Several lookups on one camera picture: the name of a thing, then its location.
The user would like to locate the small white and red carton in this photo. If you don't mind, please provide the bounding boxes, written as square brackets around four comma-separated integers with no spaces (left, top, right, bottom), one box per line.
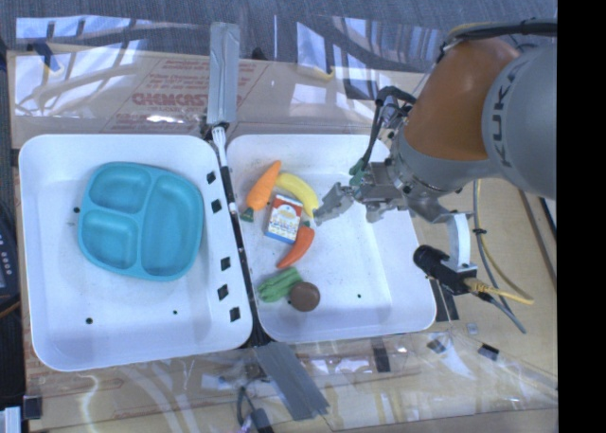
[262,192,305,245]

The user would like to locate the green beans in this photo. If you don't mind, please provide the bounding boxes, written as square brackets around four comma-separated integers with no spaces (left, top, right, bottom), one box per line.
[257,266,304,304]

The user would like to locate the brown round biscuit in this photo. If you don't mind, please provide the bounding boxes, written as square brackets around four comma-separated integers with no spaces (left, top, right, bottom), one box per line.
[288,280,322,314]

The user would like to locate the brown cardboard board red print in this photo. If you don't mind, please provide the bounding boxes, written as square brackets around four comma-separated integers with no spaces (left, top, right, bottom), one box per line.
[7,49,559,433]

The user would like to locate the blue divided plate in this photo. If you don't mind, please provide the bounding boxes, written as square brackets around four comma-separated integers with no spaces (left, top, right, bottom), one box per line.
[77,161,205,282]

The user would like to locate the orange carrot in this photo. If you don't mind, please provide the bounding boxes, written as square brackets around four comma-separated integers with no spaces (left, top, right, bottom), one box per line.
[239,159,283,224]

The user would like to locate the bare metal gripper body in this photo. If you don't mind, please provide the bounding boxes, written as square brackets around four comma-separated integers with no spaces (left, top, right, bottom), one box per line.
[352,161,419,208]

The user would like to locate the white plastic tray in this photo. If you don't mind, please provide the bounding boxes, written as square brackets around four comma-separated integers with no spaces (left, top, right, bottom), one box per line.
[17,133,254,372]
[225,133,437,345]

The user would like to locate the yellow banana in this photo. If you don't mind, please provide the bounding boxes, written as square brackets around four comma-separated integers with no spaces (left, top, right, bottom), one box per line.
[275,171,321,221]

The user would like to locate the black cylinder on white bracket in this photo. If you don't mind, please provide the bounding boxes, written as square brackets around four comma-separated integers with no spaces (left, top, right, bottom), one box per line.
[412,210,479,298]

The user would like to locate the orange chili pepper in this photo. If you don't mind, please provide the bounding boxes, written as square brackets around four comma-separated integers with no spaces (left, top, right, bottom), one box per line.
[276,221,316,271]

